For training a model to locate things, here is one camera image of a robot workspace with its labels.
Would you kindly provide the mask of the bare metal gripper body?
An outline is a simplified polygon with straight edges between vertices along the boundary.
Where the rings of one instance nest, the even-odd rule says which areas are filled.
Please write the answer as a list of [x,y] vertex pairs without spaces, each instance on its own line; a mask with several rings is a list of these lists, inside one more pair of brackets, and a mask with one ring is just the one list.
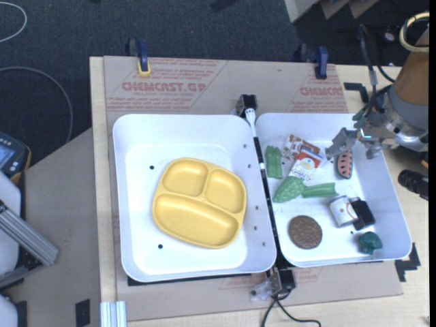
[[418,128],[398,114],[370,112],[359,119],[356,115],[358,139],[371,150],[407,148],[415,152],[429,150],[428,130]]

